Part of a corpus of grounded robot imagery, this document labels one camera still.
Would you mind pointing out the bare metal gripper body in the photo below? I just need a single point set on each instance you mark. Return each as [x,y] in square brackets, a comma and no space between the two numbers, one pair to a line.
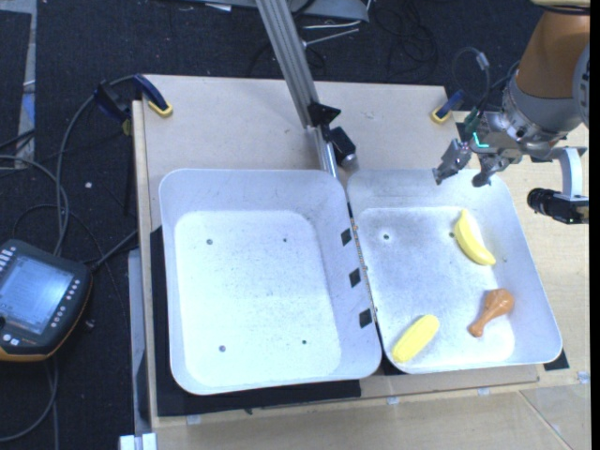
[504,136]

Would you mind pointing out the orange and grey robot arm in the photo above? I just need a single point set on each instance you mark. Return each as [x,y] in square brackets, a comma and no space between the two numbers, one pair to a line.
[555,49]

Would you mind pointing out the brown chicken drumstick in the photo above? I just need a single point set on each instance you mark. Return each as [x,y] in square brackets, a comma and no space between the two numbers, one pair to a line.
[497,304]

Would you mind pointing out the yellow banana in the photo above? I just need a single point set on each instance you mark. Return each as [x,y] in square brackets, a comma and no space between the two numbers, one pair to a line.
[471,242]

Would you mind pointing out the white plastic tray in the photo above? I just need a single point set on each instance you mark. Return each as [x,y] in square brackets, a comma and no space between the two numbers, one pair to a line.
[255,293]
[422,279]

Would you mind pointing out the pale wood board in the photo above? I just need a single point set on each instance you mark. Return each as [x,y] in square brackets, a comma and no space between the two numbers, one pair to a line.
[234,124]

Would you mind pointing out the yellow oblong toy food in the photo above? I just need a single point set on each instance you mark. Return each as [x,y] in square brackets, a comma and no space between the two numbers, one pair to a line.
[416,338]

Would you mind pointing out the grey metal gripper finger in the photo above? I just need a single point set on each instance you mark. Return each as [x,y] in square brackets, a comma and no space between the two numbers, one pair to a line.
[452,160]
[487,169]

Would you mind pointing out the black cylinder on white bracket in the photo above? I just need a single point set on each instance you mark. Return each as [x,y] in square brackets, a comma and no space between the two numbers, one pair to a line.
[558,202]

